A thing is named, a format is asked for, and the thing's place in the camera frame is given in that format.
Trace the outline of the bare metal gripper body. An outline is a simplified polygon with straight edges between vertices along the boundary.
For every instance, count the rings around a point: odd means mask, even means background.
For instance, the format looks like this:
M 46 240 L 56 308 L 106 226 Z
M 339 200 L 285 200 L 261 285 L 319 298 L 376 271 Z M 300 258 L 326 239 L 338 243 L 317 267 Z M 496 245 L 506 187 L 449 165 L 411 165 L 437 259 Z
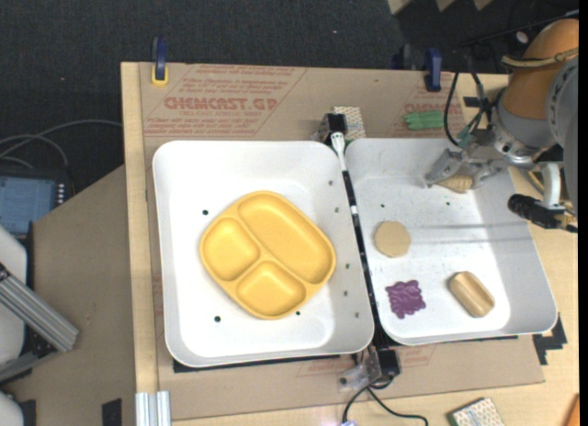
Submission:
M 538 148 L 506 136 L 488 136 L 472 140 L 461 152 L 463 163 L 460 170 L 466 175 L 470 176 L 470 171 L 479 167 L 492 168 L 497 175 L 511 165 L 523 169 L 532 167 Z

